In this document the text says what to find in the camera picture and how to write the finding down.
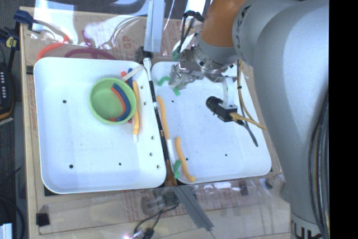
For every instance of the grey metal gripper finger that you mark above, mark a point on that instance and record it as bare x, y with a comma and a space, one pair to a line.
174, 77
186, 79

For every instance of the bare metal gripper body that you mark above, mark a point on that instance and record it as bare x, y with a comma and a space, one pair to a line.
205, 65

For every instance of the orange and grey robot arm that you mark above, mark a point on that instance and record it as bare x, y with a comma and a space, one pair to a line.
285, 70

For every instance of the thin black and white rod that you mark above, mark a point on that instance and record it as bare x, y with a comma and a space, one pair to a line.
159, 120

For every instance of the white plastic tray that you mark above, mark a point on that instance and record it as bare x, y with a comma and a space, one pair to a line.
212, 142
84, 142

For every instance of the green bowl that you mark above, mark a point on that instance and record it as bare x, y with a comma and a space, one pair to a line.
104, 100

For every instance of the brown cardboard board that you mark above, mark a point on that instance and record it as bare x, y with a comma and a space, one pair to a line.
84, 212

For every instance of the black cylinder on white bracket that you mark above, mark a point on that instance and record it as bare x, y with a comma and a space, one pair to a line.
223, 109

